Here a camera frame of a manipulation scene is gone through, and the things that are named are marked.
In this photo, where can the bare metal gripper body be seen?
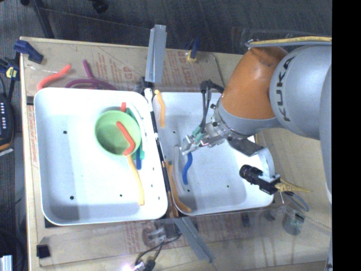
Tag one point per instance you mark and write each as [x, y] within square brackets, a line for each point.
[215, 138]

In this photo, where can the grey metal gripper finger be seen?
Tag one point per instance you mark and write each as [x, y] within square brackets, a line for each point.
[195, 146]
[186, 145]

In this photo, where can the blue rubber strip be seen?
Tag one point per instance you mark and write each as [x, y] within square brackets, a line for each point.
[138, 162]
[186, 171]

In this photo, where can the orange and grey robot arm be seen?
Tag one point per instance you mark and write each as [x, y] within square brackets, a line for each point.
[253, 89]

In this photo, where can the white rubber strip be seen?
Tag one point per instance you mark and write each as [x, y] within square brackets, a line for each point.
[177, 168]

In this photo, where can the orange rubber strip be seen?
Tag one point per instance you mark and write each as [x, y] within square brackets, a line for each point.
[175, 190]
[161, 109]

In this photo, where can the white plastic tray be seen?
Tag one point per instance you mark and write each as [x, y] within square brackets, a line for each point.
[84, 179]
[220, 185]

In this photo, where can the red bent rubber strip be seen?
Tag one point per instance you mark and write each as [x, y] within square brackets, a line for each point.
[129, 138]

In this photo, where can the yellow rubber strip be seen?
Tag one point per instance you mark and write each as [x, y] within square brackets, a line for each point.
[138, 179]

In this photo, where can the short red rubber strip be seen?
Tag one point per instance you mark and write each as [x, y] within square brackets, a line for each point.
[123, 107]

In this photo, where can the green bowl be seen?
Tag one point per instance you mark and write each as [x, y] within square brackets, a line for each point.
[110, 135]

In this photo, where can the purple rubber strip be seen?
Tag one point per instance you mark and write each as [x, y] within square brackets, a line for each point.
[90, 81]

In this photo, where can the brown cardboard board red print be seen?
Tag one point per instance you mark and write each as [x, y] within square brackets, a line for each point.
[84, 241]

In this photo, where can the black cylinder on white bracket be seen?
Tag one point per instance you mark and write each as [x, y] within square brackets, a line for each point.
[255, 175]

